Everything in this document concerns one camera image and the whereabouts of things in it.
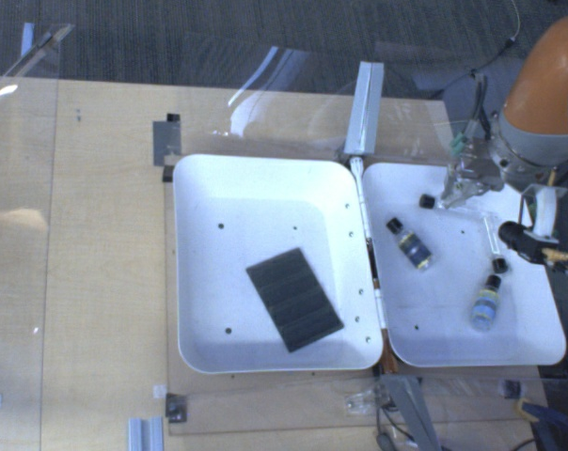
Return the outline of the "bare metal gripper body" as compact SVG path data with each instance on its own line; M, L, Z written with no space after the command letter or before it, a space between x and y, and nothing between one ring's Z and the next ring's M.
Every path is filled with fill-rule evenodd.
M447 175L485 182L494 192L505 185L523 191L531 183L546 183L550 174L549 167L523 159L501 138L460 136L451 143L450 153L452 161Z

